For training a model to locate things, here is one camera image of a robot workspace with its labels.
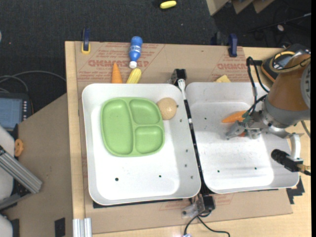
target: blue clamp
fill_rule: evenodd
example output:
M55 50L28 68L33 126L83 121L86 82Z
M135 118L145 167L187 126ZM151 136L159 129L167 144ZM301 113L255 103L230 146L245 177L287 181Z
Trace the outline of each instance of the blue clamp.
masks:
M236 34L229 34L228 36L228 53L230 57L237 57L237 36Z
M83 54L89 54L91 51L89 38L90 38L90 29L84 28L82 32L82 44L81 44L81 51Z

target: orange carrot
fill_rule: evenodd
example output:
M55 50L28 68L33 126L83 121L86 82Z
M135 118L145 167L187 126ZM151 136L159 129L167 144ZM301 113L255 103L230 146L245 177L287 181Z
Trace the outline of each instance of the orange carrot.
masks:
M230 116L228 116L227 118L222 120L222 123L233 123L236 120L242 122L245 118L242 116L245 114L246 111L240 111L240 112L236 112Z
M122 76L120 74L119 67L116 62L113 64L111 83L123 83Z

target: white bottle cap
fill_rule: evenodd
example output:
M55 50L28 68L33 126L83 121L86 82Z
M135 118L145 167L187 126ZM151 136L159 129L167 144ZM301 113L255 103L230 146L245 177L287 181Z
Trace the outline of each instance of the white bottle cap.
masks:
M131 69L135 69L135 68L137 67L137 62L136 62L136 61L131 61L131 62L129 63L129 67L130 67Z

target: orange ring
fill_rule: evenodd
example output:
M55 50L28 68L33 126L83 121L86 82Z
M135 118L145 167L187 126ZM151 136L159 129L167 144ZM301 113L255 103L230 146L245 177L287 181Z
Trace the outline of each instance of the orange ring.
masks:
M14 143L14 156L19 157L24 150L23 141L20 139L16 139Z

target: divided green plate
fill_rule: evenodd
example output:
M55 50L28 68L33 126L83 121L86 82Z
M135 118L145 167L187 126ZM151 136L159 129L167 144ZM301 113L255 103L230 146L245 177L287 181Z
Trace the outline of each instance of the divided green plate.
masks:
M164 126L158 105L146 98L121 97L101 109L105 147L120 157L147 156L164 145Z

